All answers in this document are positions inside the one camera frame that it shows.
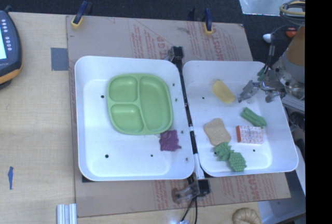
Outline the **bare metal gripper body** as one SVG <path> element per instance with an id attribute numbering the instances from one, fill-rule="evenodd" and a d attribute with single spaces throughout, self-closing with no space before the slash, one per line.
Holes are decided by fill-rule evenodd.
<path id="1" fill-rule="evenodd" d="M 282 90 L 283 96 L 290 95 L 299 100 L 305 99 L 305 84 L 294 78 L 282 64 L 275 68 L 264 66 L 259 71 L 260 88 L 266 90 Z"/>

